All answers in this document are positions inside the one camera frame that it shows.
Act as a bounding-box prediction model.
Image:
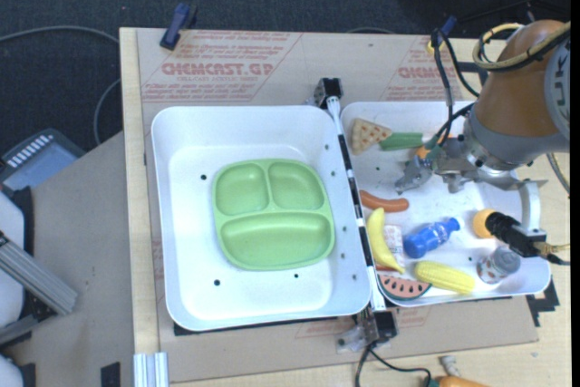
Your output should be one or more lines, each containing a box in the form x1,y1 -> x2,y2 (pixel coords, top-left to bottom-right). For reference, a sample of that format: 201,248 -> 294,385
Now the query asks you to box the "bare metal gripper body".
429,135 -> 522,190

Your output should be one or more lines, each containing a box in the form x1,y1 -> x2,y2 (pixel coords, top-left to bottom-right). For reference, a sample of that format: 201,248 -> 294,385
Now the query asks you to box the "white plastic tray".
339,100 -> 553,308
150,104 -> 373,332

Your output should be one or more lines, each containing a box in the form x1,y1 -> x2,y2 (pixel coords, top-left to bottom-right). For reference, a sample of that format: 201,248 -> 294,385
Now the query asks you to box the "orange carrot with green top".
379,131 -> 437,160

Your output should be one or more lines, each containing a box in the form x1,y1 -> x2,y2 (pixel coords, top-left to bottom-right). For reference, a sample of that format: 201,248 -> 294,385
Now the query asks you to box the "orange toy sausage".
359,189 -> 411,214

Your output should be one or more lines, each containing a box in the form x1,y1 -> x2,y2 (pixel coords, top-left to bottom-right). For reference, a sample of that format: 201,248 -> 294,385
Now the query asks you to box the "yellow orange round fruit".
472,208 -> 500,239

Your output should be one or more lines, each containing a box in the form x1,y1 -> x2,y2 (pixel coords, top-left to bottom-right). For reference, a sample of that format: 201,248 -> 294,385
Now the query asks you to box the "toy pizza slice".
351,117 -> 393,157

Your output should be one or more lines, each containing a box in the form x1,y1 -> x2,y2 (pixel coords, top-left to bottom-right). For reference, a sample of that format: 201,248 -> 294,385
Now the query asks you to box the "blue plastic bottle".
402,217 -> 462,260

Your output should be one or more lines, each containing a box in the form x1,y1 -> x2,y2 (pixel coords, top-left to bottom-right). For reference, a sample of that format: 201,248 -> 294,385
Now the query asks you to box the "white packet with red print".
383,223 -> 406,269

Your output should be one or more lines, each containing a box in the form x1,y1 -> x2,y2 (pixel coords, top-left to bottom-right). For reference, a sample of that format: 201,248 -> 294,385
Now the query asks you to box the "thin black and white rod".
326,95 -> 377,310

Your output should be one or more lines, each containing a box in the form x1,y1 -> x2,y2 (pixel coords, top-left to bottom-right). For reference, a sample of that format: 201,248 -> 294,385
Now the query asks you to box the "yellow banana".
365,207 -> 406,276

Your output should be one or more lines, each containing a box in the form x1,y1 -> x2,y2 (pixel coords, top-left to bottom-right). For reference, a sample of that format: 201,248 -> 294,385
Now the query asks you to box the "small can with grey lid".
476,246 -> 523,285

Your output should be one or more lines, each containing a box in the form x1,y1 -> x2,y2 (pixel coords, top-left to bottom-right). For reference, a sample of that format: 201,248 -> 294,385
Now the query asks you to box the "yellow corn cob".
413,260 -> 477,296

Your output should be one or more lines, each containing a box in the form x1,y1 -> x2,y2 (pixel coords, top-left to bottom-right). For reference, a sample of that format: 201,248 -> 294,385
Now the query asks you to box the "toy watermelon slice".
376,273 -> 433,301

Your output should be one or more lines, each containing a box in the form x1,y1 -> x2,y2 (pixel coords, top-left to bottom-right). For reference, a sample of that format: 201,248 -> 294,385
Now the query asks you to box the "green divided plate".
211,158 -> 337,273

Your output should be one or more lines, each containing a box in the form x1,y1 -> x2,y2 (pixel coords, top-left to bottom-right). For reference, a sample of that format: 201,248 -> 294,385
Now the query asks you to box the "brown cardboard board red print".
134,27 -> 541,384

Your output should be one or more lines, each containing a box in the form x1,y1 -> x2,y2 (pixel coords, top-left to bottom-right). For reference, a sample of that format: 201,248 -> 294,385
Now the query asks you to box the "orange rounded toy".
429,374 -> 493,387

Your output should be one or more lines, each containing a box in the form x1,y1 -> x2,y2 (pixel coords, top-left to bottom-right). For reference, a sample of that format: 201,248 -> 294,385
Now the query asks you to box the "black cylinder on white bracket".
486,178 -> 549,258

